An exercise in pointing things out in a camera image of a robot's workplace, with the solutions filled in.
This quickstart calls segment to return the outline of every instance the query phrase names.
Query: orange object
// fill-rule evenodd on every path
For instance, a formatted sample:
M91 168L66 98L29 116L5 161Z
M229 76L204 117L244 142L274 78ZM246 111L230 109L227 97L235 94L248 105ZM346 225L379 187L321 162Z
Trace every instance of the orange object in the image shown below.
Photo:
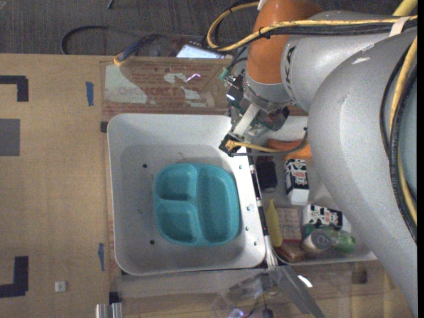
M266 147L273 148L274 150L279 151L288 151L295 148L297 145L301 143L301 139L295 140L295 141L280 141L276 139L268 139L266 143ZM312 158L312 152L311 147L309 144L307 144L305 147L303 147L301 150L298 150L294 153L289 153L286 156L284 156L284 159L308 159Z
M305 20L321 11L311 0L268 0L259 12L253 32L282 21ZM288 35L274 35L250 44L246 69L253 80L282 82L280 62L288 38Z

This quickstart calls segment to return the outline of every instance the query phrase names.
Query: blue dish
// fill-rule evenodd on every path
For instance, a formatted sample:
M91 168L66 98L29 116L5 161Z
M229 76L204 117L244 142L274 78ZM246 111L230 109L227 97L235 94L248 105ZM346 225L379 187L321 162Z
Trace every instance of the blue dish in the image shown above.
M236 183L226 170L209 164L172 164L154 181L154 214L170 242L216 246L233 240L240 227Z

